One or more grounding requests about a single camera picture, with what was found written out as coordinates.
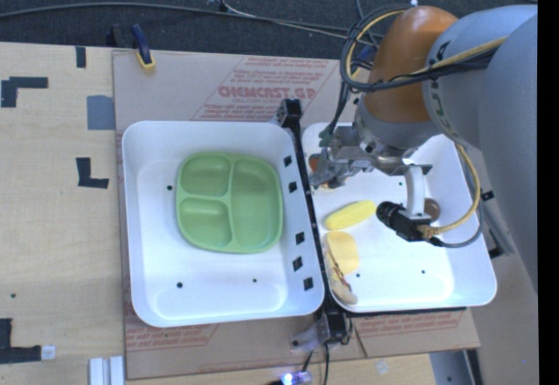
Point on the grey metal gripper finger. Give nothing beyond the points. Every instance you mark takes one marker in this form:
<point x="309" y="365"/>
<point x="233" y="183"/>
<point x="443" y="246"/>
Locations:
<point x="320" y="177"/>
<point x="345" y="174"/>

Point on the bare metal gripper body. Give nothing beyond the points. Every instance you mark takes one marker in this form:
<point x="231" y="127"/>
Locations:
<point x="356" y="152"/>

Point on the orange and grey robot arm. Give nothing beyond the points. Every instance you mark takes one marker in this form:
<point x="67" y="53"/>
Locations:
<point x="471" y="112"/>

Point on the orange carrot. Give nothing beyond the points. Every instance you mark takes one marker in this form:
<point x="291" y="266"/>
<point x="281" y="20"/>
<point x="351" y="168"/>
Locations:
<point x="314" y="162"/>

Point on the thin black rod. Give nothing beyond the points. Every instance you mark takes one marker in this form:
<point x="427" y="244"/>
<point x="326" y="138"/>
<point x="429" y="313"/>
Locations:
<point x="311" y="200"/>

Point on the yellow corn cob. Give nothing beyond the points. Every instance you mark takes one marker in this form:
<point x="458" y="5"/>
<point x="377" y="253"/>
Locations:
<point x="349" y="215"/>

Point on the green divided plate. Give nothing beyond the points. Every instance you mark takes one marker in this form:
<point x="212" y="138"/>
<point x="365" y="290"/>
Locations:
<point x="253" y="204"/>

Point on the yellow cheese slice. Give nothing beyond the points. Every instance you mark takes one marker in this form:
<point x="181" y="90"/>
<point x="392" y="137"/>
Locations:
<point x="345" y="252"/>

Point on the brown doughnut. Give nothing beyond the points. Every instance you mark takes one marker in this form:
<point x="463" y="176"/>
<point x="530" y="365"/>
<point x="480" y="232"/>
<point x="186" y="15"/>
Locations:
<point x="433" y="209"/>

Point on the white plastic tray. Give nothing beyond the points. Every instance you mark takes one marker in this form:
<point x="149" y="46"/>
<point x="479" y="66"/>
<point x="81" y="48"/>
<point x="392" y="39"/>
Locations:
<point x="218" y="287"/>
<point x="406" y="270"/>

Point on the brown cardboard board red print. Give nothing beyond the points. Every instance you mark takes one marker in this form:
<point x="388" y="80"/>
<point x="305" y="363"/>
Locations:
<point x="196" y="86"/>

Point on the black cylinder on white bracket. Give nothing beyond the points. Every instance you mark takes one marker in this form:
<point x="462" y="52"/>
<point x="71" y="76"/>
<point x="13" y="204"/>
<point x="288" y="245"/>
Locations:
<point x="404" y="219"/>

